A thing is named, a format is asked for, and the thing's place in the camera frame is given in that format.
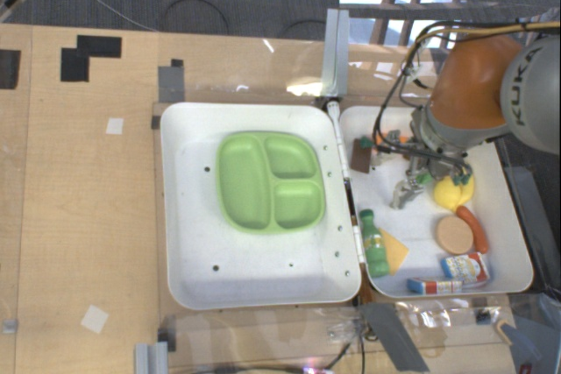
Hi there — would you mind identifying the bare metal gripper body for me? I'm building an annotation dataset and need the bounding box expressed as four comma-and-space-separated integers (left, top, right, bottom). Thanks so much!
406, 144, 472, 186

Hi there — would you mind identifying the yellow toy fruit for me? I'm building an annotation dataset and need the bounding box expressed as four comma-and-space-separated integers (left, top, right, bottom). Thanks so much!
433, 173, 476, 212

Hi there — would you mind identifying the brown rectangular block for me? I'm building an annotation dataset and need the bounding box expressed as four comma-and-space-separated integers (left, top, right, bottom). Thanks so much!
350, 138, 374, 175

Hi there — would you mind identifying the yellow cheese wedge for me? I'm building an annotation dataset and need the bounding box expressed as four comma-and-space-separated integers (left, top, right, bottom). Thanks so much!
378, 227, 411, 277

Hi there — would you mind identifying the orange carrot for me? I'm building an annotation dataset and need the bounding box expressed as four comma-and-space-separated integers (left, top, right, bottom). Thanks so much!
374, 130, 411, 146

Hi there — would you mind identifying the green bottle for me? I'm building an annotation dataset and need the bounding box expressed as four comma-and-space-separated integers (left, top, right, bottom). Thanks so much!
359, 208, 392, 279

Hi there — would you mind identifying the tan round biscuit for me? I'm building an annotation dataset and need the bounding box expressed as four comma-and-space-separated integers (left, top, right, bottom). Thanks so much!
435, 215, 475, 257

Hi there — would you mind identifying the thin black and white rod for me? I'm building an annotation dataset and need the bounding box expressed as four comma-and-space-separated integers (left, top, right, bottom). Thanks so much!
325, 100, 366, 265

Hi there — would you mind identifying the red sausage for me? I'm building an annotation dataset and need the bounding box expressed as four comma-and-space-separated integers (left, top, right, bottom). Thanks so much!
455, 205, 490, 256

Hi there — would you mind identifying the white plastic tray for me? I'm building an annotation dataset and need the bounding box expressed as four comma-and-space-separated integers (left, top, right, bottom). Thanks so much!
159, 102, 363, 312
338, 105, 536, 300

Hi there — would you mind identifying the green divided plate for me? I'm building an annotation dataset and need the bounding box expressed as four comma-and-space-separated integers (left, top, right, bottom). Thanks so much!
215, 131, 327, 236

